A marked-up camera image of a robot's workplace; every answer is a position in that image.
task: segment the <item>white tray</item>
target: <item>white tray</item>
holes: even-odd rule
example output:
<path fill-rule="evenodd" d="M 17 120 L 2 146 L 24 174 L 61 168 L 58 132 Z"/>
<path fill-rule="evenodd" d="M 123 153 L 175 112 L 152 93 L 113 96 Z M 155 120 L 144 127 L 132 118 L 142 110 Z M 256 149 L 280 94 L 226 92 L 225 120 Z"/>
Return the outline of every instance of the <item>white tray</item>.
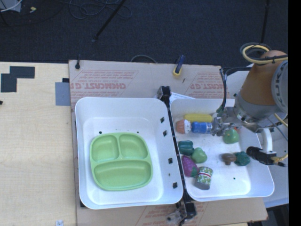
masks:
<path fill-rule="evenodd" d="M 171 114 L 174 128 L 177 121 L 187 113 L 204 113 L 213 115 L 222 104 L 221 99 L 177 99 L 171 103 Z M 228 99 L 226 106 L 233 106 L 234 100 Z M 246 128 L 239 131 L 240 140 L 237 143 L 226 144 L 222 137 L 211 134 L 181 134 L 175 130 L 177 142 L 190 140 L 193 147 L 201 147 L 208 156 L 206 162 L 197 164 L 213 169 L 209 190 L 201 190 L 194 186 L 195 178 L 185 176 L 188 194 L 196 201 L 206 202 L 224 199 L 267 197 L 274 192 L 274 182 L 268 166 L 251 159 L 246 166 L 235 163 L 227 166 L 221 160 L 223 153 L 244 151 L 249 146 L 261 148 L 257 134 Z"/>
<path fill-rule="evenodd" d="M 173 204 L 181 200 L 183 185 L 166 105 L 154 98 L 85 97 L 75 106 L 79 158 L 79 195 L 91 209 Z M 146 142 L 153 176 L 144 187 L 105 191 L 94 181 L 89 149 L 99 135 L 131 132 Z"/>

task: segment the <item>brown mushroom toy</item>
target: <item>brown mushroom toy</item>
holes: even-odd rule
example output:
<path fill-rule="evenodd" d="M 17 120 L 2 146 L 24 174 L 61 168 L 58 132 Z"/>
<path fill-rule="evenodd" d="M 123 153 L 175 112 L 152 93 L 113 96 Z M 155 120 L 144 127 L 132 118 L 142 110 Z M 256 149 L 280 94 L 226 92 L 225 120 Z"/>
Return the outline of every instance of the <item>brown mushroom toy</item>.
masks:
<path fill-rule="evenodd" d="M 236 161 L 236 155 L 231 153 L 222 154 L 222 160 L 225 162 L 227 166 L 231 164 L 231 162 Z"/>

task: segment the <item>blue cylinder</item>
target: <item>blue cylinder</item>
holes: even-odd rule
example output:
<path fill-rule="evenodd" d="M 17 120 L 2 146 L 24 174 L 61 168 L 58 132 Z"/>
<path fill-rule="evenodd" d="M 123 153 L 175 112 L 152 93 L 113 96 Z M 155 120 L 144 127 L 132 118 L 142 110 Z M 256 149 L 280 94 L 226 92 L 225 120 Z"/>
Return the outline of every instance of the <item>blue cylinder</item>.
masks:
<path fill-rule="evenodd" d="M 193 122 L 191 123 L 191 131 L 193 133 L 210 134 L 212 123 L 210 122 Z"/>

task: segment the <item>green plate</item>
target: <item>green plate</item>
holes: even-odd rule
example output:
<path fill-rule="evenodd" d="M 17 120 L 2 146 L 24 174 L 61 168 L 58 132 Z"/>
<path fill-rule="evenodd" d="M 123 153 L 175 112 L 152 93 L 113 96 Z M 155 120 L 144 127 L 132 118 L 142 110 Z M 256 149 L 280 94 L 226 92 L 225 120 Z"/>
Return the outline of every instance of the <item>green plate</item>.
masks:
<path fill-rule="evenodd" d="M 146 142 L 134 133 L 95 137 L 90 146 L 90 161 L 94 181 L 108 191 L 143 187 L 153 174 Z"/>

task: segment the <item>purple toy vegetable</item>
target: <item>purple toy vegetable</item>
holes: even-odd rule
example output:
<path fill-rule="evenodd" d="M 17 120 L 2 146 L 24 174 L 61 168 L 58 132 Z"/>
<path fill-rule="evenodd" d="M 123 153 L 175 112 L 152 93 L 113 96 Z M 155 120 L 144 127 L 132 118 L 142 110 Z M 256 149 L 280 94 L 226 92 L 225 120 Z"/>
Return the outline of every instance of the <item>purple toy vegetable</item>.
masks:
<path fill-rule="evenodd" d="M 185 155 L 182 156 L 182 165 L 183 165 L 184 174 L 187 177 L 194 178 L 199 172 L 199 168 L 196 165 L 196 163 L 188 156 Z"/>

